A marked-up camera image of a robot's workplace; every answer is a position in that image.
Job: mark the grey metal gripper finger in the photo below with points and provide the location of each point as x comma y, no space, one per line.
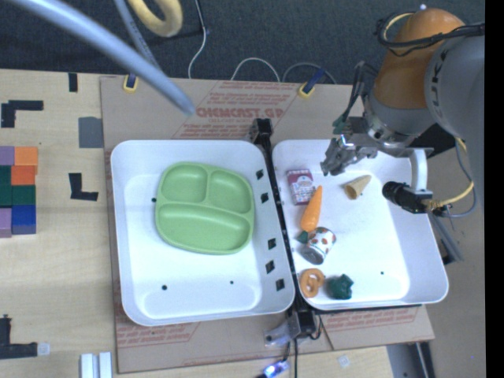
330,160
348,158

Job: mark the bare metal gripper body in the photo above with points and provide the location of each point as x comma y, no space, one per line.
360,132

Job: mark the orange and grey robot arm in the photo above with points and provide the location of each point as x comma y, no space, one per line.
409,69

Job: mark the tan ice cream cone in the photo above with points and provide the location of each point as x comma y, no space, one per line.
356,187

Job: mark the red and white carton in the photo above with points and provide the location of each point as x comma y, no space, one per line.
301,185

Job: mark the orange carrot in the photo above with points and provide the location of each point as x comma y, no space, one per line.
312,211

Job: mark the thin black rod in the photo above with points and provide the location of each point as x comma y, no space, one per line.
282,215

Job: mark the white can strawberry print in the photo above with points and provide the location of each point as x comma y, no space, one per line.
321,244

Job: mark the white plastic tray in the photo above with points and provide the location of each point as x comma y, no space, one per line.
204,282
378,242

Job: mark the orange pretzel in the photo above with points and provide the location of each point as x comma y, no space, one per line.
311,282

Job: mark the brown cardboard board red print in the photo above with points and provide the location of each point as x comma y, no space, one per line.
220,101

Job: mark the green broccoli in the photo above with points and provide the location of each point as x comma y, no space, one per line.
340,287

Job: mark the green divided plate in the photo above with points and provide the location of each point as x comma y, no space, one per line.
204,215

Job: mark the orange cube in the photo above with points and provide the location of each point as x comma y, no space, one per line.
26,156
23,175

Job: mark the green cube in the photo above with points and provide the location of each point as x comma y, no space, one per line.
4,185
23,195

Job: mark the blue cube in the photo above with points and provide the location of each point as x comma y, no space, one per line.
23,219

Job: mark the purple cube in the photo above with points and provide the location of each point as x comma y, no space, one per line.
6,156
5,222

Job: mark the black cylinder on white bracket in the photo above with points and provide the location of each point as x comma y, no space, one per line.
405,196

